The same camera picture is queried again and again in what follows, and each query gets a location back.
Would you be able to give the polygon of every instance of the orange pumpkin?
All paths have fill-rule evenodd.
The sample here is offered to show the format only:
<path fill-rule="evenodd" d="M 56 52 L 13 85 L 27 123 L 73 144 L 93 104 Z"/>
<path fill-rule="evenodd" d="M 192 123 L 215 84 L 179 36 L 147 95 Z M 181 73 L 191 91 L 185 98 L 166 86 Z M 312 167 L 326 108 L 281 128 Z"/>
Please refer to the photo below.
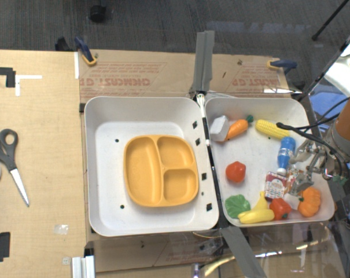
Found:
<path fill-rule="evenodd" d="M 305 217 L 314 216 L 320 208 L 321 193 L 318 189 L 310 186 L 302 192 L 298 205 L 298 211 Z"/>

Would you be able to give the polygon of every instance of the blue bottle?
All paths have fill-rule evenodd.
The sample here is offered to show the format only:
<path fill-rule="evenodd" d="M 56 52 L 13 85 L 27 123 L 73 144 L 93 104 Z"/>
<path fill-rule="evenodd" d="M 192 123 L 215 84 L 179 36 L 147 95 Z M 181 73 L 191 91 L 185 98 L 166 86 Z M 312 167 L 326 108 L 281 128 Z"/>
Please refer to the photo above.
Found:
<path fill-rule="evenodd" d="M 289 159 L 293 156 L 296 150 L 296 140 L 291 137 L 281 139 L 281 146 L 278 154 L 278 171 L 279 175 L 286 175 L 286 168 L 289 164 Z"/>

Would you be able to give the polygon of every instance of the dark gray carpet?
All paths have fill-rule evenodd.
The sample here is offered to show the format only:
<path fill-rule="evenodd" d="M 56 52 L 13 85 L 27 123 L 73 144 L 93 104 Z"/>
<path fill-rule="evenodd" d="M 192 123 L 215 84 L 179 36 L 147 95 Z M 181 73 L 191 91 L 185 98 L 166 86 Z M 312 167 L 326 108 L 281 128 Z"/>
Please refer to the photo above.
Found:
<path fill-rule="evenodd" d="M 195 52 L 196 34 L 215 30 L 214 53 L 255 54 L 296 61 L 287 74 L 314 81 L 350 36 L 350 1 L 311 37 L 343 0 L 107 0 L 103 23 L 89 20 L 99 0 L 0 0 L 0 49 L 54 50 L 64 36 L 91 49 Z"/>

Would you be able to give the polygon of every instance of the orange carrot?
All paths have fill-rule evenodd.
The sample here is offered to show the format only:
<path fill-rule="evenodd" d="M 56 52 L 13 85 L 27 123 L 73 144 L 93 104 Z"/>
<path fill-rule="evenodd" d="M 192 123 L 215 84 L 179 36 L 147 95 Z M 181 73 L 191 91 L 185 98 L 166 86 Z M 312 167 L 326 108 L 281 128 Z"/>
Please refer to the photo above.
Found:
<path fill-rule="evenodd" d="M 248 124 L 251 122 L 253 122 L 252 115 L 248 115 L 246 119 L 239 119 L 234 122 L 229 128 L 229 132 L 227 132 L 225 140 L 229 140 L 246 131 L 248 129 Z"/>

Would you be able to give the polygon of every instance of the red bell pepper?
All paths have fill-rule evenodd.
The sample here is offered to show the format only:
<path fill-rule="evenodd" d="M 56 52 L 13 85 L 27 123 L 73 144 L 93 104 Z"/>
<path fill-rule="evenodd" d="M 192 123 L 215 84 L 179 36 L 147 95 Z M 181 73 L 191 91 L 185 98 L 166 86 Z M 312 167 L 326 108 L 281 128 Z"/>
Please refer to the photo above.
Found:
<path fill-rule="evenodd" d="M 282 197 L 276 197 L 275 199 L 272 199 L 270 209 L 275 214 L 274 220 L 282 220 L 288 217 L 292 207 L 285 202 Z"/>

